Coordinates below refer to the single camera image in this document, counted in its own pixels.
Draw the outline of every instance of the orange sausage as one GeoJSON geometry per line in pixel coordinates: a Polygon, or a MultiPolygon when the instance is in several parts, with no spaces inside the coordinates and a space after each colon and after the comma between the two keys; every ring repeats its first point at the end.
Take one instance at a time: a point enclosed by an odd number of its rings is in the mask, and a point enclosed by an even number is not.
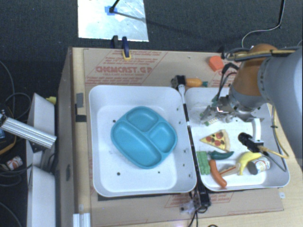
{"type": "Polygon", "coordinates": [[[199,78],[186,78],[187,87],[200,87],[201,85],[202,81],[199,78]]]}
{"type": "Polygon", "coordinates": [[[221,186],[221,187],[226,187],[227,182],[223,179],[223,177],[220,175],[217,169],[217,164],[215,160],[210,160],[209,161],[209,166],[210,166],[210,172],[214,178],[214,180],[221,186]]]}

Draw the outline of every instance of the yellow banana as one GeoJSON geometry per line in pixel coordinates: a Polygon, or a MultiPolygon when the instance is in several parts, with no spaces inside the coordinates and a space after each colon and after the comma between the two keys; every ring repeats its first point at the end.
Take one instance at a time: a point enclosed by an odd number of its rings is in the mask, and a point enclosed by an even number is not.
{"type": "Polygon", "coordinates": [[[248,162],[258,159],[261,156],[262,155],[259,152],[255,152],[255,153],[251,152],[251,151],[245,152],[238,161],[238,163],[241,164],[239,175],[243,175],[243,170],[246,167],[248,162]]]}

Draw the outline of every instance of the black floor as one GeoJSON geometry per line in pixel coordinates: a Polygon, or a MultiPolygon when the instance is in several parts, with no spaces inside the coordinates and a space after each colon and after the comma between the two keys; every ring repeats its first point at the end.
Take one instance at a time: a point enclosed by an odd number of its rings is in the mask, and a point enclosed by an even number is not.
{"type": "MultiPolygon", "coordinates": [[[[133,49],[215,52],[241,46],[244,35],[274,27],[281,0],[144,0],[150,42],[133,49]]],[[[11,72],[16,92],[55,96],[68,46],[108,48],[109,41],[78,38],[77,0],[0,0],[0,61],[11,72]]],[[[279,29],[252,34],[246,47],[269,43],[294,46],[302,39],[303,0],[286,0],[279,29]]],[[[0,102],[12,93],[0,66],[0,102]]],[[[18,97],[17,113],[26,107],[18,97]]],[[[5,158],[24,156],[23,142],[5,158]]],[[[26,226],[27,187],[0,187],[0,201],[26,226]]],[[[0,226],[15,226],[0,206],[0,226]]]]}

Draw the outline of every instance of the green vegetable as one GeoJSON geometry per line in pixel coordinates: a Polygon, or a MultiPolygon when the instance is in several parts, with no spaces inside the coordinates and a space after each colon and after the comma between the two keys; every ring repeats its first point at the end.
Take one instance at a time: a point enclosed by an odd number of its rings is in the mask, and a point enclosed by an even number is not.
{"type": "Polygon", "coordinates": [[[197,151],[197,160],[199,164],[200,174],[208,175],[210,174],[210,166],[208,164],[207,152],[206,151],[197,151]]]}
{"type": "Polygon", "coordinates": [[[208,153],[210,155],[210,158],[213,160],[224,160],[227,159],[228,157],[232,156],[233,151],[226,152],[226,153],[220,153],[218,151],[213,151],[208,153]]]}

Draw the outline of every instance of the orange block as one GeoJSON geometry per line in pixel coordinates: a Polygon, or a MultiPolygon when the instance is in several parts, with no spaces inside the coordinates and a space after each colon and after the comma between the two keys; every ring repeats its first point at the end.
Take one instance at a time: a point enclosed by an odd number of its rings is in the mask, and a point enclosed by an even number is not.
{"type": "Polygon", "coordinates": [[[221,70],[224,67],[223,61],[220,56],[215,55],[209,59],[208,65],[213,71],[221,70]]]}

